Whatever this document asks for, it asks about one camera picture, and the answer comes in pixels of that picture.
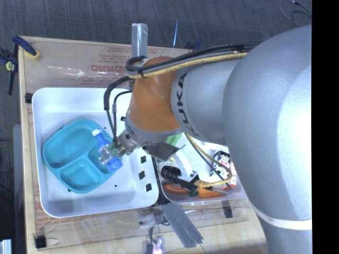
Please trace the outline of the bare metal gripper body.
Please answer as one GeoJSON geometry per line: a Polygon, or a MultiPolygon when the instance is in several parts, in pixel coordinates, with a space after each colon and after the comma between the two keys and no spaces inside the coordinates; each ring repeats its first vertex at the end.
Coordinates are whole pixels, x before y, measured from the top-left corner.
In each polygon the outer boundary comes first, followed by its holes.
{"type": "Polygon", "coordinates": [[[128,131],[123,131],[117,137],[118,147],[117,154],[118,156],[124,156],[131,154],[135,149],[142,146],[142,142],[135,136],[133,133],[128,131]]]}

